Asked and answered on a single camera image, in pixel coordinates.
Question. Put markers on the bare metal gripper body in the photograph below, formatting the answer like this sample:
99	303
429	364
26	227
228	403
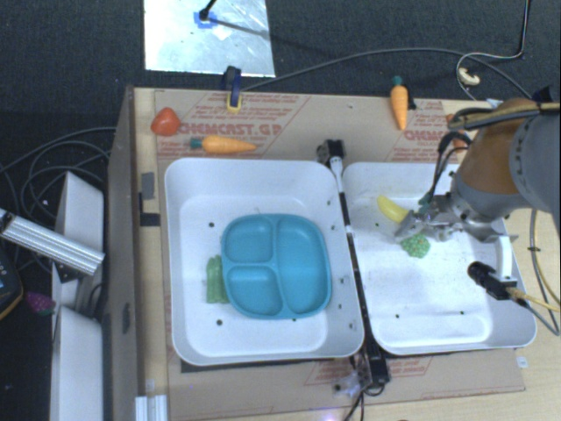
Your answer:
451	217

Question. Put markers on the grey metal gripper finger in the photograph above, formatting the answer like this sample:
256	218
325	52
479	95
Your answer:
405	225
440	233

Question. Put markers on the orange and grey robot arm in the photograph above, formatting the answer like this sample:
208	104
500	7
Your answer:
495	165

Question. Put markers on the yellow banana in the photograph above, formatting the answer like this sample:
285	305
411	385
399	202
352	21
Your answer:
390	209

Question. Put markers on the green broccoli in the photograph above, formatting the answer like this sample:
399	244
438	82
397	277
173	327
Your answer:
416	246

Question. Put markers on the thin black and white rod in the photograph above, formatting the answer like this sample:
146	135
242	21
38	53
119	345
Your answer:
356	261

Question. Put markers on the white plastic tray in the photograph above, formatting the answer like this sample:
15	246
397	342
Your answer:
201	182
421	305

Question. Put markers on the orange carrot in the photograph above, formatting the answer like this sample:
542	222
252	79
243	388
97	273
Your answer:
399	103
225	145

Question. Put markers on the blue divided plate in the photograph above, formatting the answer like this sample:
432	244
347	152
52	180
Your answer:
280	257

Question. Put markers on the white toy mushroom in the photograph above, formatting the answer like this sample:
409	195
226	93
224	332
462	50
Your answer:
466	76

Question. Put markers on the brown cardboard board red print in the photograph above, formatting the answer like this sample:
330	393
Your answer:
280	116

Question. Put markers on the green toy pea pod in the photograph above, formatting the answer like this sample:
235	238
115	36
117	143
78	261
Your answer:
215	281

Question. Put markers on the red toy strawberry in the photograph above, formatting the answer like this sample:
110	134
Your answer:
165	122

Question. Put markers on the purple grapes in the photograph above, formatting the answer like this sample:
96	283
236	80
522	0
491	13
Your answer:
38	303

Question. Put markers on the black cylinder on white bracket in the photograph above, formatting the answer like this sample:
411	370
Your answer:
493	281

